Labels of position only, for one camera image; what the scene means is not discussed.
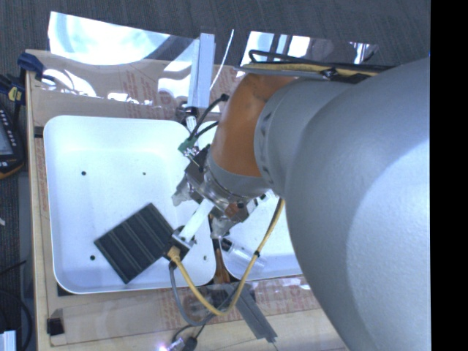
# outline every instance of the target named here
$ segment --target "dark floor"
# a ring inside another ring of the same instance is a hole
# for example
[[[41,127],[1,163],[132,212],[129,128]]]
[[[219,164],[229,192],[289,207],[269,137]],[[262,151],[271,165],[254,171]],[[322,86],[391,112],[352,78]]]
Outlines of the dark floor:
[[[50,11],[184,37],[209,29],[219,48],[235,29],[228,64],[237,64],[251,30],[375,43],[380,51],[371,62],[381,65],[404,64],[430,51],[431,0],[0,0],[0,74],[16,75],[25,49],[46,49]],[[4,95],[0,105],[12,112]],[[25,131],[23,111],[23,137]],[[20,233],[19,180],[17,174],[0,181],[0,218],[6,222],[0,226],[0,272],[20,262],[20,235],[28,234]],[[0,289],[20,295],[23,270],[2,274]],[[0,310],[9,327],[20,327],[19,305],[1,292]]]

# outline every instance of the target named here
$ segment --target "yellow cable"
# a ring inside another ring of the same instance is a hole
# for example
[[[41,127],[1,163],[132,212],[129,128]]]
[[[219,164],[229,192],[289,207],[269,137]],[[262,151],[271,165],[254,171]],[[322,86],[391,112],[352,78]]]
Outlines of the yellow cable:
[[[195,284],[193,283],[192,279],[190,278],[189,274],[187,273],[187,271],[186,271],[186,269],[184,267],[184,264],[182,264],[182,262],[181,262],[181,257],[180,257],[181,252],[180,252],[180,250],[175,246],[173,246],[169,250],[169,252],[167,253],[167,256],[171,259],[171,261],[173,261],[177,265],[177,268],[179,268],[179,270],[181,271],[182,276],[184,277],[186,283],[189,285],[190,290],[194,293],[194,295],[197,297],[197,299],[207,308],[207,310],[209,310],[210,312],[212,312],[213,314],[215,314],[217,316],[225,316],[226,314],[228,314],[235,307],[235,304],[237,303],[237,300],[241,296],[242,289],[244,288],[244,285],[246,283],[246,280],[247,280],[247,277],[248,277],[248,275],[250,273],[250,270],[254,266],[255,261],[257,261],[258,256],[260,256],[260,251],[262,250],[262,248],[265,245],[266,241],[268,240],[268,238],[270,238],[270,235],[273,232],[273,229],[275,228],[276,223],[279,220],[279,216],[281,215],[283,207],[284,207],[284,200],[280,198],[279,201],[278,201],[278,205],[276,206],[275,212],[273,214],[273,217],[271,219],[270,226],[268,226],[268,229],[267,229],[267,231],[265,233],[265,236],[263,237],[262,241],[258,245],[257,251],[255,252],[254,256],[252,256],[252,259],[250,260],[250,263],[247,265],[247,269],[246,269],[244,275],[242,276],[242,279],[239,282],[239,285],[238,285],[238,287],[237,287],[237,289],[235,291],[234,298],[232,299],[230,305],[224,311],[219,311],[216,307],[212,306],[203,297],[203,295],[200,293],[200,291],[198,291],[198,289],[195,287]]]

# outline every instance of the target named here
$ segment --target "black device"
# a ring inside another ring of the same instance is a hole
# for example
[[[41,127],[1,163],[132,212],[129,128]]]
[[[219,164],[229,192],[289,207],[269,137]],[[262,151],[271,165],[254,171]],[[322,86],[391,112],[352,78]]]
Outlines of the black device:
[[[0,179],[18,171],[23,164],[23,144],[8,112],[0,105]]]

